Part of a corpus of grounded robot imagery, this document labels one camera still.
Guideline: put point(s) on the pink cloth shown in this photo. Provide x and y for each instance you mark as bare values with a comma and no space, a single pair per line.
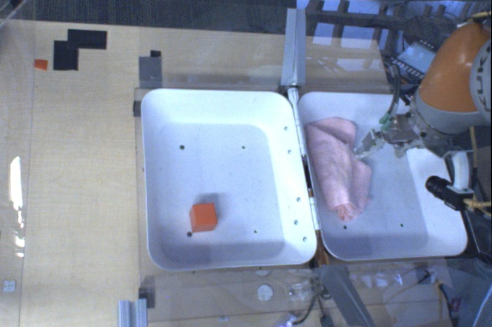
334,167

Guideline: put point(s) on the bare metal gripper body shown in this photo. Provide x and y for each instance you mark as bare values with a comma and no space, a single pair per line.
401,133

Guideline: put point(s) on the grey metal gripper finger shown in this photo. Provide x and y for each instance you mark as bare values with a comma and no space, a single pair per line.
372,137
365,152

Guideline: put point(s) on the black cylinder on white bracket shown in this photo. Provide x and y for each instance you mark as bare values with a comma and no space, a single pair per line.
447,192

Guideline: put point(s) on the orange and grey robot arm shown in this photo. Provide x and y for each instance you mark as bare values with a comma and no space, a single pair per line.
447,75

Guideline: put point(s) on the white plastic tray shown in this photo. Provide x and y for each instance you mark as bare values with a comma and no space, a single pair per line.
227,179
399,202

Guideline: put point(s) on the orange cube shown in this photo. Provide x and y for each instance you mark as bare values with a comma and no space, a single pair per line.
203,217

